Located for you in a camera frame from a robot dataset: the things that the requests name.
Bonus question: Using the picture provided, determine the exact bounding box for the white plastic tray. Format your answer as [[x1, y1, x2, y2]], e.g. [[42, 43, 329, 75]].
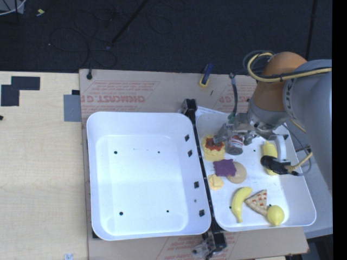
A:
[[86, 111, 213, 242], [195, 112, 318, 233]]

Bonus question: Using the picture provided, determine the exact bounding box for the pizza slice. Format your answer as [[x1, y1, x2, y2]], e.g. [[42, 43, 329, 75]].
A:
[[244, 188, 270, 217]]

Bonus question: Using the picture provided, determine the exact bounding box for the brown cardboard board red print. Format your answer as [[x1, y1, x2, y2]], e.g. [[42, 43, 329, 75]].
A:
[[78, 68, 310, 260]]

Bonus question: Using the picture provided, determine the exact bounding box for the purple square slice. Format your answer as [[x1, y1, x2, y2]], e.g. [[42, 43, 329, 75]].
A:
[[213, 159, 237, 178]]

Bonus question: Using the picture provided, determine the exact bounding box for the yellow pasta with red sauce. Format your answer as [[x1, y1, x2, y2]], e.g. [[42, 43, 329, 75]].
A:
[[201, 134, 226, 162]]

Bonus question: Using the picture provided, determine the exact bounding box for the yellow banana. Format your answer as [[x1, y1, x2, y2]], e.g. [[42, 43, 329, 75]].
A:
[[230, 186, 254, 224]]

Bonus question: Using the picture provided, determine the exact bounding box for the yellow lemon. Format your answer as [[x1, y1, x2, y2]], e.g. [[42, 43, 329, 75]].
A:
[[266, 204, 286, 226]]

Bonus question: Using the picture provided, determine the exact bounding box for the small can with red label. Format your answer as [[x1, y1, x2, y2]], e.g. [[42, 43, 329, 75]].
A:
[[224, 134, 244, 156]]

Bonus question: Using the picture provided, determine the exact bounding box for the white paper sheet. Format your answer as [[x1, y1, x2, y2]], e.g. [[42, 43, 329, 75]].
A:
[[196, 106, 228, 118]]

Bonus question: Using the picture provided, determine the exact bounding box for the yellow cheese piece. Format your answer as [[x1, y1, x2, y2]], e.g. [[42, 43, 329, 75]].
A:
[[207, 173, 224, 191]]

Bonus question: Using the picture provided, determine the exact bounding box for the beige round biscuit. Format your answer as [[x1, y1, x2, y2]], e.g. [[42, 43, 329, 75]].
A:
[[226, 161, 248, 185]]

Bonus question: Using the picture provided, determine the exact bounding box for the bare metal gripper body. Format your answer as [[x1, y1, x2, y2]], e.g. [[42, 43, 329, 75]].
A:
[[231, 112, 275, 140]]

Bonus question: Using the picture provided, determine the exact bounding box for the black block with thin wires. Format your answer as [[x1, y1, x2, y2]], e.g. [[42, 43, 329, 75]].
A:
[[201, 230, 228, 257], [179, 98, 197, 116]]

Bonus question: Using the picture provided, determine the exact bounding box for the thin black rod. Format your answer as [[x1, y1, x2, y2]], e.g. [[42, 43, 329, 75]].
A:
[[189, 109, 221, 236]]

